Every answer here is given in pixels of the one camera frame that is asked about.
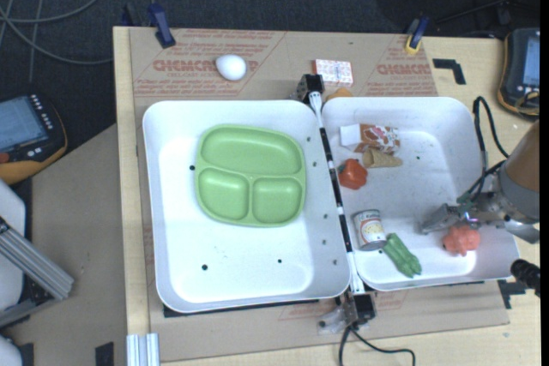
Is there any salmon pink lumpy toy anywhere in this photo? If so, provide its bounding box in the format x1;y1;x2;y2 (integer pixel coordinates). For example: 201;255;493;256
442;224;482;258

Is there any white plastic tray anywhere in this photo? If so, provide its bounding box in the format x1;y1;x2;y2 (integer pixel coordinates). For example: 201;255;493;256
142;99;353;315
320;95;522;293

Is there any orange bell pepper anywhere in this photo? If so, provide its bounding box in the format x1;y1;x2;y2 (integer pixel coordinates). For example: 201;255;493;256
336;158;370;191

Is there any tan ice cream cone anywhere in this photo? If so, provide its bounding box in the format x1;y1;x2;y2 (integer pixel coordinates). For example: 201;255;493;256
361;147;405;170

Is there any white egg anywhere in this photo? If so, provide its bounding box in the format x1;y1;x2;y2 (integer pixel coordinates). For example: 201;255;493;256
214;53;249;81

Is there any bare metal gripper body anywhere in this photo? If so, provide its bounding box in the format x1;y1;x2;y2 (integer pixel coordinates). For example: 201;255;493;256
455;191;516;229

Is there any green asparagus bundle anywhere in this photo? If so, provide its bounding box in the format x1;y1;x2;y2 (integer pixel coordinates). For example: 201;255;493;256
382;231;423;279

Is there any green divided plate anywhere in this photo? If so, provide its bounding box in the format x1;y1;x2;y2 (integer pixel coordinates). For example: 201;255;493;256
193;123;307;229

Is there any small white soup can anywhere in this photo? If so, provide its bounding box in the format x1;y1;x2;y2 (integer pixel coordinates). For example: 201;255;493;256
352;208;389;252

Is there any thin black and white rod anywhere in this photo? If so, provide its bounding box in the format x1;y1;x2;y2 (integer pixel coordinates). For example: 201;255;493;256
310;90;359;294

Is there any red and white small box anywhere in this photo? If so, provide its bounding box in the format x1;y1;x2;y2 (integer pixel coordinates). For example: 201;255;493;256
313;58;355;88

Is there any brown cardboard board red print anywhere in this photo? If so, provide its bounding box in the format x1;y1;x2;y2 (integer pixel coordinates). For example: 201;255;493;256
127;27;512;363

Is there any white and orange carton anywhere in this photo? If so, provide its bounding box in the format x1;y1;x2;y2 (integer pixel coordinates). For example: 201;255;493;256
339;123;401;156

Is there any black cylinder on white bracket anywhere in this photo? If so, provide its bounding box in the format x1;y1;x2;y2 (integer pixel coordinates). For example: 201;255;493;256
504;219;541;297

